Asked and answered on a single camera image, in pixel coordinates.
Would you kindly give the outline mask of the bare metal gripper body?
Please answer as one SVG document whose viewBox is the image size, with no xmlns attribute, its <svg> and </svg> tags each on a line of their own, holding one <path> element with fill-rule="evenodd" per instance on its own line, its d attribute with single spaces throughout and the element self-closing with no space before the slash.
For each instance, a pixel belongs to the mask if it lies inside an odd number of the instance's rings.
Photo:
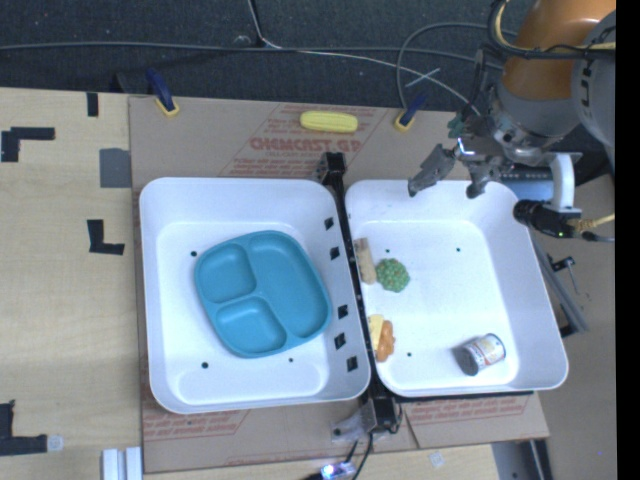
<svg viewBox="0 0 640 480">
<path fill-rule="evenodd" d="M 469 117 L 453 124 L 454 156 L 470 172 L 508 172 L 515 164 L 542 167 L 547 164 L 549 139 L 529 133 L 510 121 Z"/>
</svg>

